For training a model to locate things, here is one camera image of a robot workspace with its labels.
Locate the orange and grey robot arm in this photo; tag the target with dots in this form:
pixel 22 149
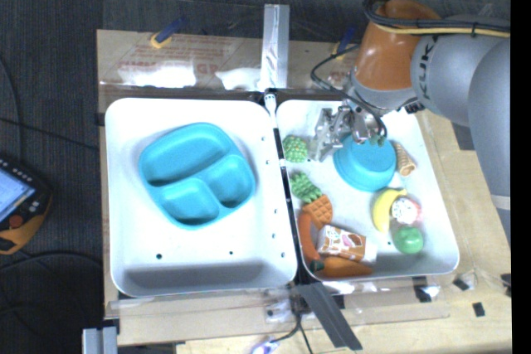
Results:
pixel 456 70

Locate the white and brown carton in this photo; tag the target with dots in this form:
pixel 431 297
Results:
pixel 340 242

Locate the white and red round can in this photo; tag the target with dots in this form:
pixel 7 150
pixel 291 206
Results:
pixel 404 210

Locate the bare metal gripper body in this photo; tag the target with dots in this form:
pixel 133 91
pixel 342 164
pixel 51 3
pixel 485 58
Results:
pixel 341 118

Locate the orange sausage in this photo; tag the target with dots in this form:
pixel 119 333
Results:
pixel 306 236

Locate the green grapes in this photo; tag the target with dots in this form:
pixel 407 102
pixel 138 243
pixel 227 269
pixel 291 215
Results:
pixel 295 149

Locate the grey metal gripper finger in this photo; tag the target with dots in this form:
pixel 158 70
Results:
pixel 360 134
pixel 326 147

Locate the white plastic tray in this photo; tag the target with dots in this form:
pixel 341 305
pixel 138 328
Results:
pixel 191 261
pixel 352 203

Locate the orange carrot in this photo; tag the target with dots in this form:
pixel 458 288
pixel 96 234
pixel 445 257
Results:
pixel 344 269

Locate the blue divided plate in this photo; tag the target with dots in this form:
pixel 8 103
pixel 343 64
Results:
pixel 186 153

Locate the brown cardboard board red print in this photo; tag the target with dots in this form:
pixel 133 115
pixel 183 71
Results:
pixel 174 54

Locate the orange and green toy pineapple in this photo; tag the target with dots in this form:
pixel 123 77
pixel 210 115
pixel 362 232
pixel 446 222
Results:
pixel 318 211

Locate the yellow banana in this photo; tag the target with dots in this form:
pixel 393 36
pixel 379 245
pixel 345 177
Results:
pixel 379 211

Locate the green apple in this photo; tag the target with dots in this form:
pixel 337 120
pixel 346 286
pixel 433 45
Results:
pixel 408 240

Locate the tan ice cream cone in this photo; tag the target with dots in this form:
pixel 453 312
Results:
pixel 404 161

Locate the blue bowl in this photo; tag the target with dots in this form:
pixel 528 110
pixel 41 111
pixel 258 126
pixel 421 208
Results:
pixel 367 168

